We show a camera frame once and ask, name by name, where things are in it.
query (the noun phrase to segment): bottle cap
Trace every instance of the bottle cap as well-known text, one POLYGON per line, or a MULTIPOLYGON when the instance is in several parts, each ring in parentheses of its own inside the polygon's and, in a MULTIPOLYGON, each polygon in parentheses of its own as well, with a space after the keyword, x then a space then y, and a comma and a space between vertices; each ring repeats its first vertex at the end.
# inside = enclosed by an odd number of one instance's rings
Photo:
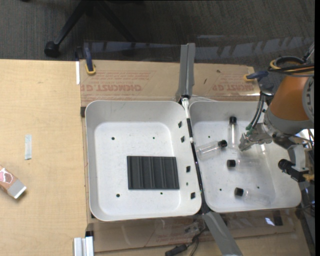
POLYGON ((236 167, 236 160, 233 159, 229 159, 226 161, 226 166, 229 168, 233 168, 236 167))
POLYGON ((218 142, 218 146, 222 149, 225 148, 227 145, 228 143, 224 139, 218 142))
POLYGON ((242 197, 244 195, 244 190, 242 188, 236 187, 234 190, 234 195, 242 197))
POLYGON ((235 116, 230 116, 229 124, 236 124, 236 123, 237 123, 237 118, 235 116))

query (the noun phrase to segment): caster wheel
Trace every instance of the caster wheel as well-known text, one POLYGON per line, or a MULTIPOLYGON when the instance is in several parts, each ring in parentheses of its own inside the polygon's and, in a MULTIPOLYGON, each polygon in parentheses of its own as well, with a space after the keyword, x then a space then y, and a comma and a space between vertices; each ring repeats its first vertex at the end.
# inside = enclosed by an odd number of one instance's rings
POLYGON ((56 58, 59 56, 59 45, 52 41, 46 43, 44 48, 45 55, 56 58))

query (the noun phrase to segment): wooden table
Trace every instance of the wooden table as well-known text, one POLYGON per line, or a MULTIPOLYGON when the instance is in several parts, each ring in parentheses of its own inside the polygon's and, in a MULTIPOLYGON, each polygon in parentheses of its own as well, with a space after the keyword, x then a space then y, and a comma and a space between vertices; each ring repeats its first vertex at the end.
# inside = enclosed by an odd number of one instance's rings
MULTIPOLYGON (((17 200, 0 192, 0 255, 71 256, 87 227, 80 88, 72 61, 0 60, 0 163, 26 186, 17 200), (25 160, 25 135, 32 159, 25 160)), ((309 255, 294 233, 237 238, 245 256, 309 255)), ((96 253, 163 256, 172 246, 96 253)), ((195 256, 221 255, 215 242, 195 256)))

